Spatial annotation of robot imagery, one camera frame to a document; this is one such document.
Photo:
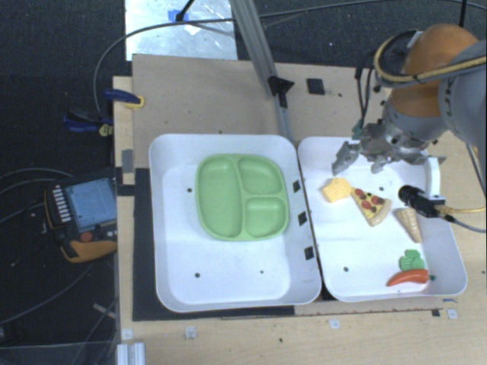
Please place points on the green divided plate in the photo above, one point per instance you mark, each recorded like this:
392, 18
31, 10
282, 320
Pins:
220, 200

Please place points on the toy pizza slice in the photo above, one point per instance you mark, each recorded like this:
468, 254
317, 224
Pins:
371, 205

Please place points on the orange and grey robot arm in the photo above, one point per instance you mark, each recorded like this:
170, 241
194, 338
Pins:
430, 63

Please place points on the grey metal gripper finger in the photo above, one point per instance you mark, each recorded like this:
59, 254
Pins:
344, 158
379, 164

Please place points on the yellow corn piece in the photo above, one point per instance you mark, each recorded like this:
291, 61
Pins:
335, 191

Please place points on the green broccoli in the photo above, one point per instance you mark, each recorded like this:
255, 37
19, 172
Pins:
411, 260

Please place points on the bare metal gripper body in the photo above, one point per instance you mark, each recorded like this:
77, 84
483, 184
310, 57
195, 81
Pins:
395, 146

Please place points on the white plastic tray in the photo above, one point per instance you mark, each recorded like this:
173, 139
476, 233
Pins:
228, 276
361, 257

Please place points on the brown cardboard board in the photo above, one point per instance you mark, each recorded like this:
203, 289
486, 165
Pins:
213, 97

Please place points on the black cylinder on white bracket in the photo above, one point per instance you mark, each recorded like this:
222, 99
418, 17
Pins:
418, 200

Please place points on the beige ice cream cone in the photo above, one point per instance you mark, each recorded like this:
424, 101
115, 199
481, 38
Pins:
411, 223

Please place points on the orange carrot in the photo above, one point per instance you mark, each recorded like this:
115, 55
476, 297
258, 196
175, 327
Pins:
409, 277

